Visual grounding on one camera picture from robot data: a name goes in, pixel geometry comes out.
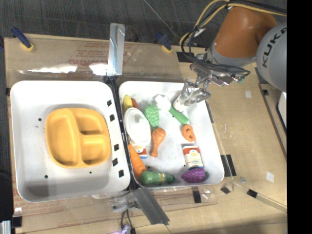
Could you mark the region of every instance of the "toy bottle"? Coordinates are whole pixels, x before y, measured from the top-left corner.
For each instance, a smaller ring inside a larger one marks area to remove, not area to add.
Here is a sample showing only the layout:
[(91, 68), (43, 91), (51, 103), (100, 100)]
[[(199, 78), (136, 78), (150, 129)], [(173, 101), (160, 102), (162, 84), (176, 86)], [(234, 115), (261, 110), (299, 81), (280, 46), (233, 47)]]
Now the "toy bottle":
[(144, 171), (141, 175), (141, 182), (143, 185), (170, 184), (173, 183), (175, 179), (173, 175), (160, 172)]

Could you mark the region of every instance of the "white plate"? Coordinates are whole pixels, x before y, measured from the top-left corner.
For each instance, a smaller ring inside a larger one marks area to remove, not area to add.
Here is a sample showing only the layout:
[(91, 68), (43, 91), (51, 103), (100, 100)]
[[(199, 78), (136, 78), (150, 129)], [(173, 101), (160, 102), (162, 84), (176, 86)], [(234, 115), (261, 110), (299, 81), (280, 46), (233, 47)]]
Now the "white plate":
[[(53, 110), (66, 107), (89, 108), (104, 116), (112, 146), (106, 162), (71, 169), (56, 165), (50, 158), (45, 139), (46, 118)], [(25, 200), (42, 202), (114, 193), (129, 185), (130, 171), (115, 102), (106, 84), (20, 81), (11, 89), (11, 109), (17, 190)]]
[[(156, 105), (157, 95), (167, 96), (173, 102), (180, 94), (183, 83), (127, 81), (119, 88), (119, 99), (122, 105), (126, 95), (134, 98), (141, 111), (149, 104)], [(158, 148), (158, 157), (149, 155), (153, 141), (146, 147), (147, 159), (143, 162), (149, 171), (170, 173), (175, 176), (175, 182), (170, 186), (211, 185), (219, 183), (224, 177), (224, 168), (220, 157), (217, 141), (209, 118), (205, 101), (196, 103), (183, 112), (190, 120), (194, 130), (195, 144), (199, 147), (205, 171), (209, 177), (201, 183), (187, 183), (181, 175), (187, 171), (182, 151), (183, 144), (191, 144), (181, 133), (182, 125), (169, 112), (159, 111), (159, 127), (166, 131), (166, 137)]]

